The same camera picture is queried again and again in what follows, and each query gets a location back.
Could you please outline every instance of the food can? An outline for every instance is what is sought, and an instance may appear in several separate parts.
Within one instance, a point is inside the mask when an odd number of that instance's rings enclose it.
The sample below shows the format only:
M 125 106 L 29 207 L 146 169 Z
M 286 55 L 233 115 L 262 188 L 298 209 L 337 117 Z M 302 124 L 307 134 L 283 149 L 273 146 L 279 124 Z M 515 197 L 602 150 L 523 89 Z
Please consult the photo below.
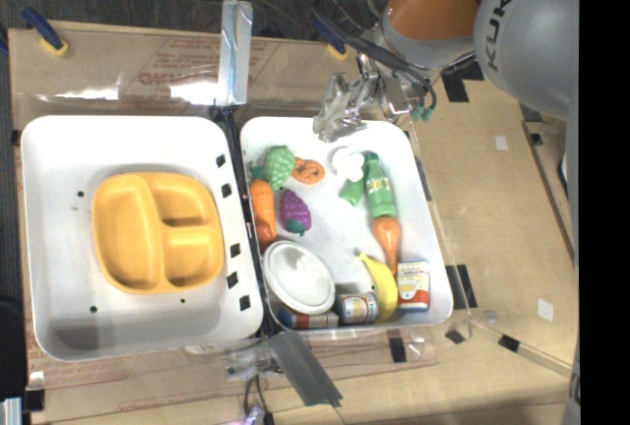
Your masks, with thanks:
M 335 312 L 341 324 L 371 324 L 378 317 L 378 302 L 372 292 L 366 294 L 338 294 Z
M 417 261 L 398 264 L 398 307 L 426 310 L 429 307 L 429 263 Z
M 282 305 L 278 320 L 290 329 L 329 329 L 339 325 L 339 317 L 334 311 L 320 315 L 304 315 Z

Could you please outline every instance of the orange toy carrot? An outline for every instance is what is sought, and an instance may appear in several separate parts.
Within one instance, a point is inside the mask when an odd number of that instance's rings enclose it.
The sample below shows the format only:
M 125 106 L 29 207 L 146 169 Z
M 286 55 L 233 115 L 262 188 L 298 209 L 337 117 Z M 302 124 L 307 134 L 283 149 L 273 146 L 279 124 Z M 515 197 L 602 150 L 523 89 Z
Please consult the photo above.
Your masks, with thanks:
M 401 225 L 392 216 L 377 216 L 372 223 L 372 233 L 385 252 L 387 266 L 392 274 L 398 270 L 398 245 L 401 241 Z
M 256 179 L 249 186 L 249 193 L 254 211 L 254 223 L 258 244 L 262 252 L 276 240 L 276 210 L 274 191 L 263 179 Z

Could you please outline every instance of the yellow divided plate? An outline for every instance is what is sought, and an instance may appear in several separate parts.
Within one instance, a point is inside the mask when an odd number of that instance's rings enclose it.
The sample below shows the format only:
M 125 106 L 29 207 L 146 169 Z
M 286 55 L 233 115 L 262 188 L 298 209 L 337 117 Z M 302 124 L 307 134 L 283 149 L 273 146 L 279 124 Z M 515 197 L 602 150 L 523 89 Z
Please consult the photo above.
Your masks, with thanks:
M 96 189 L 93 229 L 100 268 L 125 292 L 160 294 L 196 288 L 225 260 L 215 200 L 179 173 L 115 175 Z

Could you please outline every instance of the white sticker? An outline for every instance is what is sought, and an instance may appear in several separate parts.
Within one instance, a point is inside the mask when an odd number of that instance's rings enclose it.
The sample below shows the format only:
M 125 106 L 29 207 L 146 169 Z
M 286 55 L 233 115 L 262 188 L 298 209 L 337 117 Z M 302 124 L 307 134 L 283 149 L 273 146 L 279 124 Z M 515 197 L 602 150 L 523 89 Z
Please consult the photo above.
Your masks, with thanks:
M 553 305 L 544 299 L 538 298 L 537 313 L 549 322 L 553 322 Z
M 496 148 L 498 151 L 508 150 L 508 139 L 506 139 L 503 135 L 494 137 L 494 140 L 496 142 Z
M 493 311 L 486 311 L 485 312 L 485 321 L 488 324 L 496 324 L 499 321 L 499 319 L 497 318 L 495 312 L 493 312 Z

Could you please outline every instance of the yellow banana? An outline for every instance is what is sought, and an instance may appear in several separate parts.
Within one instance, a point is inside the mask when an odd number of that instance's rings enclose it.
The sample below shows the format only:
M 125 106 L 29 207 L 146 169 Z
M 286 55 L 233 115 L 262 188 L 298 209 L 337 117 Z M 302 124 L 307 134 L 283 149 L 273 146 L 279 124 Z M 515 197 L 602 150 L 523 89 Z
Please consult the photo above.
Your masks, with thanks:
M 376 322 L 385 322 L 396 311 L 398 305 L 398 286 L 389 267 L 361 252 L 358 258 L 367 266 L 374 281 L 374 293 L 378 302 Z

